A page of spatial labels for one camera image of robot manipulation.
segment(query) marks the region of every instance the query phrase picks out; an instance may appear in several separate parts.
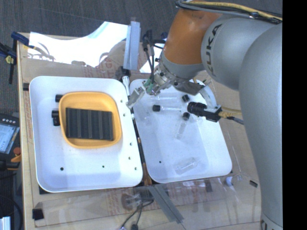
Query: black cable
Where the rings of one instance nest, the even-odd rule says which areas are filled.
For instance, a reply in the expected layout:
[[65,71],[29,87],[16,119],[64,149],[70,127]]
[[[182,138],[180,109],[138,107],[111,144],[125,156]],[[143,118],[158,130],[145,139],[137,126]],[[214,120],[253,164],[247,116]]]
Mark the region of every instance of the black cable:
[[151,63],[150,61],[150,56],[148,54],[148,50],[145,50],[145,53],[146,53],[146,57],[147,57],[147,60],[148,60],[148,63],[149,63],[149,66],[150,66],[150,70],[151,70],[151,75],[150,75],[150,79],[152,80],[152,83],[154,83],[154,66],[153,64]]
[[152,75],[153,75],[153,77],[152,77],[152,84],[154,83],[154,52],[153,52],[153,54],[152,54],[152,68],[151,68],[151,70],[152,70]]
[[23,213],[22,213],[19,205],[14,200],[10,199],[9,197],[3,196],[3,195],[0,195],[0,197],[4,198],[6,200],[9,200],[17,208],[17,211],[18,211],[18,214],[19,214],[19,227],[18,227],[18,230],[21,230],[22,226],[23,226]]
[[140,219],[140,217],[141,217],[141,211],[142,211],[142,209],[143,209],[144,207],[146,207],[146,206],[152,204],[153,202],[154,202],[154,200],[150,200],[150,202],[149,202],[148,204],[146,204],[146,205],[143,205],[144,202],[142,202],[142,203],[136,208],[136,210],[135,210],[135,211],[124,221],[124,223],[121,225],[120,229],[122,229],[122,228],[125,226],[125,224],[127,223],[127,221],[129,221],[129,219],[130,219],[131,217],[133,217],[133,216],[135,215],[135,213],[137,213],[137,212],[140,210],[140,214],[139,214],[139,217],[138,217],[138,221],[139,221],[139,219]]
[[158,46],[158,45],[153,45],[153,46],[155,46],[156,48],[160,48],[160,49],[163,49],[163,47],[160,47],[160,46]]
[[237,117],[232,116],[232,117],[227,117],[227,119],[233,120],[233,121],[237,122],[238,124],[244,125],[244,121],[242,119],[237,118]]
[[230,13],[233,15],[245,16],[245,17],[252,16],[254,19],[267,21],[273,24],[279,24],[282,22],[282,20],[280,20],[279,18],[273,18],[273,17],[270,18],[270,17],[261,16],[257,12],[249,12],[242,8],[233,8],[233,7],[227,7],[227,6],[222,6],[222,5],[188,4],[182,1],[183,0],[178,0],[176,2],[176,6],[182,9],[203,10],[203,11],[216,12],[216,13]]
[[141,218],[142,209],[143,209],[143,207],[141,207],[141,209],[140,209],[140,213],[139,213],[138,219],[136,221],[136,225],[139,223],[139,220]]
[[134,215],[135,215],[135,213],[136,212],[138,212],[138,210],[139,210],[139,207],[137,207],[136,208],[136,210],[124,221],[124,223],[121,225],[121,229],[125,226],[125,224],[127,223],[127,221],[129,221],[129,219],[131,218],[131,217],[133,217]]

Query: transparent plastic tube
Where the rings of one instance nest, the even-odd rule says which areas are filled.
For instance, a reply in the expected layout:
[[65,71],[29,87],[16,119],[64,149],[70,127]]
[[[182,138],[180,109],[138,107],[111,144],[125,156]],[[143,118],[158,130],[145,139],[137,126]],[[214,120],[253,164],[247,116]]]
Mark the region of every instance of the transparent plastic tube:
[[177,95],[177,93],[163,93],[163,94],[159,94],[159,95],[151,95],[150,99],[151,100],[159,100],[159,101],[178,100],[178,95]]
[[180,111],[181,105],[178,104],[170,104],[170,105],[153,105],[154,112],[160,111]]
[[136,103],[135,109],[137,111],[137,117],[141,122],[145,122],[146,125],[150,125],[150,113],[149,111],[144,107],[144,105],[141,102]]
[[180,140],[182,138],[182,135],[186,129],[189,117],[190,117],[190,113],[184,113],[182,115],[182,119],[180,120],[180,123],[179,123],[179,128],[175,134],[176,139]]
[[192,157],[174,164],[174,169],[177,174],[183,174],[187,171],[194,169],[198,165],[198,163],[199,160]]

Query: clamp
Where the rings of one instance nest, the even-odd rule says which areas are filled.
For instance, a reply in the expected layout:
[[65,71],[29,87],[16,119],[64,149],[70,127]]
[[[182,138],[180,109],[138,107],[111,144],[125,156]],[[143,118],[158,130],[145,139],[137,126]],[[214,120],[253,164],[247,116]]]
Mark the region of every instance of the clamp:
[[49,54],[49,52],[46,53],[38,47],[29,45],[29,39],[26,38],[25,36],[21,35],[20,33],[12,32],[11,38],[13,39],[13,47],[12,48],[10,48],[7,45],[3,45],[2,43],[0,43],[0,56],[5,57],[5,61],[8,64],[11,65],[9,84],[12,84],[14,66],[17,64],[17,55],[16,55],[17,42],[20,42],[23,45],[38,51],[40,53],[40,55],[45,56],[45,57],[51,59],[52,61],[55,60],[55,58],[53,56],[51,56]]

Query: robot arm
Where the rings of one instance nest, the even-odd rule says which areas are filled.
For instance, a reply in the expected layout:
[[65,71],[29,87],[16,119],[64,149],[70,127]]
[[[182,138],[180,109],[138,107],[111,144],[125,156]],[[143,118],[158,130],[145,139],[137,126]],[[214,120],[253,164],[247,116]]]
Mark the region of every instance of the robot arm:
[[[239,5],[178,1],[153,78],[132,93],[127,106],[146,92],[174,86],[214,100],[191,82],[206,70],[217,82],[239,91],[246,133],[257,167],[263,229],[283,229],[282,191],[282,18]],[[214,112],[213,102],[208,110]],[[201,115],[204,108],[197,109]]]

